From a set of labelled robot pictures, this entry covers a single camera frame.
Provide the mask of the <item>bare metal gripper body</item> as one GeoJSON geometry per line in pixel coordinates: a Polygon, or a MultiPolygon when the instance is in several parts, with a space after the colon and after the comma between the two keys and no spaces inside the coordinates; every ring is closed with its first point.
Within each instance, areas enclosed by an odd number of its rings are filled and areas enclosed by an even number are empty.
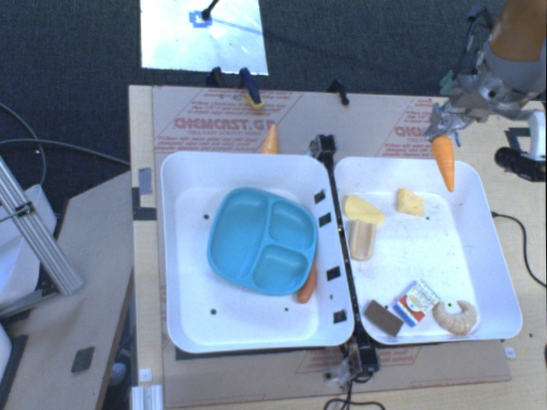
{"type": "Polygon", "coordinates": [[[515,121],[528,120],[525,109],[531,94],[510,88],[497,76],[475,74],[458,76],[451,84],[447,100],[439,105],[444,123],[447,116],[466,116],[467,127],[484,123],[491,115],[515,121]]]}

